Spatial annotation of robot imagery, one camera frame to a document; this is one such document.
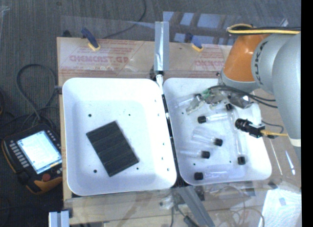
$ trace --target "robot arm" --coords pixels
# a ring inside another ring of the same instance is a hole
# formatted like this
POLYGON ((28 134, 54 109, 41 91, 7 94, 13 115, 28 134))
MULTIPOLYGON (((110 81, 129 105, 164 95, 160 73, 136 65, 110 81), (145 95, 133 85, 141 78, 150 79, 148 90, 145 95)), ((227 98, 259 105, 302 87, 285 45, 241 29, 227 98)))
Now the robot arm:
POLYGON ((301 32, 239 36, 220 85, 273 94, 292 145, 301 146, 301 32))

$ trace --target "black foam block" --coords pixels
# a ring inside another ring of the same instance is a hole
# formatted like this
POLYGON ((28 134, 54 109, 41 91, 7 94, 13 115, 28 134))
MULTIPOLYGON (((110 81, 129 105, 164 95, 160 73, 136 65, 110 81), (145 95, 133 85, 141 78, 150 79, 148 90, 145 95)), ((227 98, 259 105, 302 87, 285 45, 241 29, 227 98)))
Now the black foam block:
POLYGON ((86 135, 109 177, 139 162, 115 121, 86 135))

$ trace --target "vial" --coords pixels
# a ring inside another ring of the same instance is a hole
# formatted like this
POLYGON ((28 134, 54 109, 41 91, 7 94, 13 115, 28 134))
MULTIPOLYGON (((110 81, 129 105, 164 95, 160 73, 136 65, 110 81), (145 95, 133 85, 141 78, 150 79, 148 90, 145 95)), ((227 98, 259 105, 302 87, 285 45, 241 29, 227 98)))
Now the vial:
POLYGON ((233 120, 234 107, 231 104, 226 104, 222 109, 217 110, 215 114, 203 115, 198 117, 198 123, 209 123, 221 120, 233 120))
POLYGON ((215 132, 209 132, 208 129, 204 127, 196 127, 193 130, 192 140, 201 144, 211 145, 211 146, 222 146, 222 137, 215 132))
POLYGON ((195 172, 194 173, 194 180, 224 180, 227 179, 229 176, 229 172, 224 171, 206 171, 206 172, 195 172))
POLYGON ((209 159, 211 153, 203 150, 180 149, 179 153, 190 158, 209 159))

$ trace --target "yellow cable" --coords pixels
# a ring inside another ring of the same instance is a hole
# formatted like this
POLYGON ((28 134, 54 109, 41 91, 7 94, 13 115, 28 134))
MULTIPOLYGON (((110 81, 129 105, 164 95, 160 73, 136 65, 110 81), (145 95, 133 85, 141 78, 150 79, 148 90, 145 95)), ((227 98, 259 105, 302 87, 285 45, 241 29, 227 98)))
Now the yellow cable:
POLYGON ((227 29, 228 33, 232 33, 232 34, 270 34, 270 33, 277 33, 277 34, 298 34, 300 33, 300 31, 298 30, 283 30, 283 29, 257 29, 254 28, 253 26, 249 25, 249 24, 245 24, 245 23, 239 23, 239 24, 235 24, 232 25, 231 27, 228 27, 227 29), (244 30, 234 30, 233 28, 236 27, 247 27, 247 28, 252 28, 251 30, 249 29, 244 29, 244 30))
POLYGON ((288 136, 288 134, 276 133, 276 132, 267 131, 267 130, 261 130, 261 133, 264 136, 268 136, 268 135, 272 135, 272 136, 288 136))

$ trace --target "test tube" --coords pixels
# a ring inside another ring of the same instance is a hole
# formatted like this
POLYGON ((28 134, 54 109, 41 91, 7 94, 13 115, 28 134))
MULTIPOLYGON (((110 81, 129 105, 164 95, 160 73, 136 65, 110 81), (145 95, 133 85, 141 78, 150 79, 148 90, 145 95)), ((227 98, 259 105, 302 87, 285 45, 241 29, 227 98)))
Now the test tube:
POLYGON ((198 171, 194 173, 195 180, 223 180, 230 175, 232 164, 219 164, 208 167, 205 171, 198 171))
POLYGON ((195 94, 189 94, 186 96, 181 96, 178 97, 175 100, 175 106, 176 107, 188 107, 190 105, 190 103, 192 102, 192 100, 195 98, 195 94))
POLYGON ((237 151, 237 163, 239 165, 244 165, 247 162, 247 155, 246 151, 244 150, 244 146, 246 146, 245 142, 245 136, 240 136, 241 132, 238 131, 238 129, 235 126, 236 120, 239 118, 238 113, 236 110, 233 110, 228 114, 229 116, 229 123, 230 123, 230 128, 233 133, 233 136, 235 138, 235 148, 237 151))
POLYGON ((222 146, 222 137, 214 132, 209 132, 208 129, 203 127, 196 127, 192 134, 192 140, 205 145, 222 146))
POLYGON ((225 108, 219 110, 218 113, 209 114, 209 115, 202 115, 198 117, 198 123, 209 123, 214 121, 226 120, 230 117, 230 113, 233 110, 233 106, 231 104, 226 104, 225 108))
POLYGON ((200 159, 209 159, 210 152, 203 150, 191 150, 191 149, 180 149, 178 152, 182 155, 191 157, 191 158, 200 158, 200 159))

